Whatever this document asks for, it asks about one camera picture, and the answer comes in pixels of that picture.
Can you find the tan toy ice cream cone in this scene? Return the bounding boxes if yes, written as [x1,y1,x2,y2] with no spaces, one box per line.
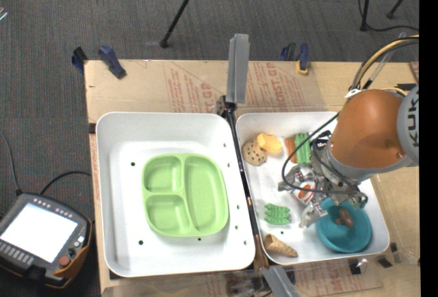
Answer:
[263,233,299,259]

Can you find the black block with thin wires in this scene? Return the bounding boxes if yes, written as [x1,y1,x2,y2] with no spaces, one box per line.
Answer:
[216,96,237,116]

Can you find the brown cardboard board red print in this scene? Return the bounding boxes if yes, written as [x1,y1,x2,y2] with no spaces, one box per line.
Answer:
[83,59,420,297]

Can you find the tan chocolate chip biscuit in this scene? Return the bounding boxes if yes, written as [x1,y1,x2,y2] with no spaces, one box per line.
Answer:
[241,138,268,167]

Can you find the green divided plate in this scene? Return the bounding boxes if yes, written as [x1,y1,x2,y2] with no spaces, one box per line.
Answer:
[141,153,230,237]

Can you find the orange toy carrot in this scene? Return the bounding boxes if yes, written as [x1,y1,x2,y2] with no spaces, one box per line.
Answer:
[284,136,299,164]

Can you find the blue bowl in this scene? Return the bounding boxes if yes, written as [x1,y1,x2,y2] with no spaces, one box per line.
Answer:
[314,197,373,253]

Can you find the white plastic tray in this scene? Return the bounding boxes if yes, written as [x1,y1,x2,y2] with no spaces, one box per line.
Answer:
[235,111,391,266]
[94,112,257,279]

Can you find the white and orange small can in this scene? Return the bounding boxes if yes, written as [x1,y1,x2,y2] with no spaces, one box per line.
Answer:
[290,180,318,205]

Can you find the thin black rod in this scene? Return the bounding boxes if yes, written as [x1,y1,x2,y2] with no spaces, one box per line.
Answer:
[224,106,270,271]

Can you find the brown toy mushroom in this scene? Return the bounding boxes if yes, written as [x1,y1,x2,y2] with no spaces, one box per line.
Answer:
[334,207,355,229]

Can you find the yellow toy bread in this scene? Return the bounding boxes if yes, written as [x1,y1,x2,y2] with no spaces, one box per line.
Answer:
[256,132,283,155]

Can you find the green toy pea pods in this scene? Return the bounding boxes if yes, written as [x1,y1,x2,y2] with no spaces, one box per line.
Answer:
[263,203,292,226]

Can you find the green toy asparagus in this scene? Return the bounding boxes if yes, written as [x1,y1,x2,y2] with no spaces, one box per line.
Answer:
[294,133,313,166]

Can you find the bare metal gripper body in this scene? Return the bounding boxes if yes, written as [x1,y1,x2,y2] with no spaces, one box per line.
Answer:
[309,164,370,208]

